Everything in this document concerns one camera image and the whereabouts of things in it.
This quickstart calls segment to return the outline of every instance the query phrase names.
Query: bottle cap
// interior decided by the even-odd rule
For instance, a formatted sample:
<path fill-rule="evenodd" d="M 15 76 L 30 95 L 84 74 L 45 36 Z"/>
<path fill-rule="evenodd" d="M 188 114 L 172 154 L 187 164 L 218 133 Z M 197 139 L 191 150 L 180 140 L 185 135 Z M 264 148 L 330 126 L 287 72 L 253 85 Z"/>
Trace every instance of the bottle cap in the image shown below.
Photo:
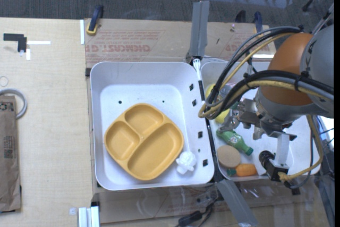
<path fill-rule="evenodd" d="M 236 174 L 236 169 L 227 169 L 228 176 L 232 176 Z"/>
<path fill-rule="evenodd" d="M 249 156 L 253 153 L 253 151 L 254 150 L 251 147 L 249 147 L 249 149 L 245 152 L 245 154 L 247 154 Z"/>

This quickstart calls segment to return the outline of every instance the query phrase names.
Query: yellow plate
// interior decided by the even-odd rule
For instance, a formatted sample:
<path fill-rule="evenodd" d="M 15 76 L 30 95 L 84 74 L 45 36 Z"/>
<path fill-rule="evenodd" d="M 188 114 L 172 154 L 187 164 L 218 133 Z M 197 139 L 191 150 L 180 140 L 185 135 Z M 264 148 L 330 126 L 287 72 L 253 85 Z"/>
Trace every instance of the yellow plate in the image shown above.
<path fill-rule="evenodd" d="M 152 180 L 178 157 L 184 137 L 164 113 L 146 103 L 124 111 L 106 130 L 104 144 L 111 157 L 130 175 Z"/>

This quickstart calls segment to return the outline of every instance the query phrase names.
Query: cardboard sheet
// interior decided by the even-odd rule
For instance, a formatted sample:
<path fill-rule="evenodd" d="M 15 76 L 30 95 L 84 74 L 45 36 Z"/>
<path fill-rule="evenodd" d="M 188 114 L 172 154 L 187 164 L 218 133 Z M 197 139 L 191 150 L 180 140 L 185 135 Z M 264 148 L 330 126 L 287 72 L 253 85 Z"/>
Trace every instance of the cardboard sheet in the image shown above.
<path fill-rule="evenodd" d="M 85 27 L 90 20 L 85 20 Z M 256 33 L 254 26 L 252 23 L 208 22 L 205 56 L 228 61 L 235 50 Z M 191 22 L 99 19 L 94 36 L 85 32 L 86 67 L 92 68 L 103 61 L 185 61 L 190 39 Z M 275 51 L 271 43 L 257 55 L 273 55 Z"/>

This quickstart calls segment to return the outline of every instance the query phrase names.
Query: white tape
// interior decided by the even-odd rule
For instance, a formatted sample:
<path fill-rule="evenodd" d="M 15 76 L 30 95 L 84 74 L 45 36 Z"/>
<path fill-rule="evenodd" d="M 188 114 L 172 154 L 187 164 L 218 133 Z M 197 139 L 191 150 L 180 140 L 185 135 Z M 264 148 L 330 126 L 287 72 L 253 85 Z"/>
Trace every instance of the white tape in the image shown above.
<path fill-rule="evenodd" d="M 29 61 L 31 59 L 31 49 L 26 48 L 26 60 Z"/>
<path fill-rule="evenodd" d="M 261 58 L 271 59 L 271 58 L 274 58 L 274 54 L 254 54 L 253 58 L 254 59 L 261 59 Z"/>
<path fill-rule="evenodd" d="M 85 44 L 84 20 L 80 20 L 80 44 Z"/>
<path fill-rule="evenodd" d="M 50 45 L 51 41 L 27 41 L 28 45 Z"/>

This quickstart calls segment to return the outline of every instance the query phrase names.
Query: white tray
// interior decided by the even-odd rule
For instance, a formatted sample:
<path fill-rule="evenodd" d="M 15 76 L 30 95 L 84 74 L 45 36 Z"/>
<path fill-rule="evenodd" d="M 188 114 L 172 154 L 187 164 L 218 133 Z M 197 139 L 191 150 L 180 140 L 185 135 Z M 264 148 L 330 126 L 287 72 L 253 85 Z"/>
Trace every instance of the white tray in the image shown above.
<path fill-rule="evenodd" d="M 101 62 L 91 69 L 90 81 L 95 173 L 103 188 L 184 186 L 204 184 L 212 179 L 215 169 L 206 122 L 198 117 L 202 103 L 192 66 L 182 62 Z M 159 177 L 140 181 L 111 158 L 104 145 L 104 133 L 121 113 L 137 103 L 151 104 L 178 126 L 184 136 L 183 151 L 189 150 L 197 158 L 193 172 L 181 175 L 173 162 Z"/>
<path fill-rule="evenodd" d="M 218 77 L 222 73 L 224 67 L 226 66 L 226 62 L 207 62 L 202 65 L 201 68 L 201 76 L 203 87 L 206 90 L 209 85 L 216 83 Z M 254 67 L 258 70 L 266 70 L 269 63 L 268 62 L 254 62 Z M 243 65 L 239 71 L 234 75 L 234 77 L 230 80 L 230 83 L 237 83 L 243 79 L 243 74 L 246 72 L 247 63 Z M 257 89 L 249 90 L 244 94 L 244 98 L 253 99 L 256 95 Z M 211 132 L 214 137 L 215 149 L 221 145 L 225 145 L 226 142 L 216 136 L 216 130 L 219 128 L 219 124 L 214 120 L 210 121 Z M 245 176 L 245 177 L 237 177 L 237 176 L 228 176 L 226 173 L 226 168 L 219 165 L 220 172 L 224 175 L 225 178 L 231 179 L 233 181 L 245 181 L 245 180 L 255 180 L 255 179 L 267 179 L 268 176 L 265 175 L 266 170 L 262 167 L 259 161 L 259 154 L 263 150 L 268 150 L 271 153 L 275 153 L 277 149 L 277 139 L 273 137 L 269 137 L 267 135 L 262 135 L 261 139 L 253 140 L 252 134 L 254 132 L 254 126 L 252 125 L 250 129 L 245 129 L 243 124 L 240 123 L 239 126 L 235 129 L 235 131 L 240 134 L 245 143 L 253 148 L 253 153 L 250 156 L 241 153 L 241 163 L 252 163 L 255 165 L 258 176 Z M 310 166 L 310 129 L 307 122 L 307 118 L 305 116 L 299 118 L 298 120 L 293 122 L 293 125 L 288 129 L 285 129 L 285 132 L 295 134 L 297 137 L 290 141 L 290 149 L 288 152 L 288 158 L 286 164 L 290 167 L 288 174 L 298 173 Z M 313 143 L 313 164 L 317 162 L 319 159 L 319 154 L 315 144 Z M 312 170 L 311 174 L 315 174 L 320 169 L 320 166 L 316 167 Z"/>

